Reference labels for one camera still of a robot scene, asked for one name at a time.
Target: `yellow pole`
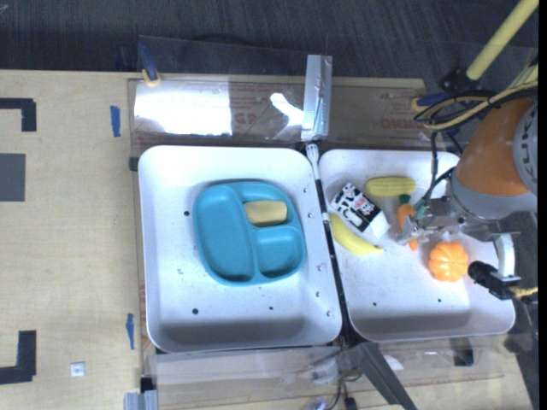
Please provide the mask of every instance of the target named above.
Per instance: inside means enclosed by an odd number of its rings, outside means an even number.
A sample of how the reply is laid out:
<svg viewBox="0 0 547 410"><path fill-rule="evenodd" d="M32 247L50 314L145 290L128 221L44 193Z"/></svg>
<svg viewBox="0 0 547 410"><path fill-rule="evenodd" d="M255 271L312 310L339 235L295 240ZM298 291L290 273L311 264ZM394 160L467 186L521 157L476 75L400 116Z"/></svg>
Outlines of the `yellow pole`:
<svg viewBox="0 0 547 410"><path fill-rule="evenodd" d="M471 80L479 80L492 62L502 52L511 38L519 31L528 17L539 6L539 0L520 0L485 48L468 67L466 75Z"/></svg>

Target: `yellow banana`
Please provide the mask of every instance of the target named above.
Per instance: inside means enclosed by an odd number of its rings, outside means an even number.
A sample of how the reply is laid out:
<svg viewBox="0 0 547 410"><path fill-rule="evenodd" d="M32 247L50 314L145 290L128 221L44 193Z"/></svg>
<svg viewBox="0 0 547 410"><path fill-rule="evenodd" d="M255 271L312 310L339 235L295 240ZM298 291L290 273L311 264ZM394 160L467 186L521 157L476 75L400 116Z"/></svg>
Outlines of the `yellow banana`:
<svg viewBox="0 0 547 410"><path fill-rule="evenodd" d="M384 252L382 248L374 246L372 243L351 232L350 228L336 214L330 214L330 217L332 236L341 246L350 252L357 255Z"/></svg>

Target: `orange pumpkin toy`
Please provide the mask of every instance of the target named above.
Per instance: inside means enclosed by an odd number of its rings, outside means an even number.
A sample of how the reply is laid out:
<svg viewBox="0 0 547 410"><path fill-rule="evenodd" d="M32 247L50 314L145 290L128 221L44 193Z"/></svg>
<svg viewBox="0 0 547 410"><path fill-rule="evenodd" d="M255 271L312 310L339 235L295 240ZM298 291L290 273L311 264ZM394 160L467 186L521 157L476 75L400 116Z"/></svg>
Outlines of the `orange pumpkin toy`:
<svg viewBox="0 0 547 410"><path fill-rule="evenodd" d="M458 242L441 242L429 254L429 270L439 281L454 283L468 271L468 259Z"/></svg>

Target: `gray square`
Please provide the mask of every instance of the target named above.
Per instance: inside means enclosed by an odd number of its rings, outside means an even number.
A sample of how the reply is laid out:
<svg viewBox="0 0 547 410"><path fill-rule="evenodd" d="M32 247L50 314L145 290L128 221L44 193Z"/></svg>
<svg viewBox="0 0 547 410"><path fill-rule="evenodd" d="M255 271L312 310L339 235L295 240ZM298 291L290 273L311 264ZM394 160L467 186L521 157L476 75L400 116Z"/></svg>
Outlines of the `gray square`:
<svg viewBox="0 0 547 410"><path fill-rule="evenodd" d="M25 201L25 154L0 154L0 202Z"/></svg>

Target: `yellow sponge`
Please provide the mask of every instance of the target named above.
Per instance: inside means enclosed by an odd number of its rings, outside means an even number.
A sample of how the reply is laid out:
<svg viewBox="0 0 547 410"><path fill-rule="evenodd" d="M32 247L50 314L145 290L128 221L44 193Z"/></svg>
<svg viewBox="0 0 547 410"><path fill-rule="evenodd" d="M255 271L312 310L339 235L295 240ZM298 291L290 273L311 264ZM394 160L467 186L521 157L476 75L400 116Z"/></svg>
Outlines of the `yellow sponge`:
<svg viewBox="0 0 547 410"><path fill-rule="evenodd" d="M287 206L282 201L253 201L243 206L249 222L255 226L279 225L287 218Z"/></svg>
<svg viewBox="0 0 547 410"><path fill-rule="evenodd" d="M375 196L411 195L415 190L416 182L405 176L383 176L365 184L366 194Z"/></svg>

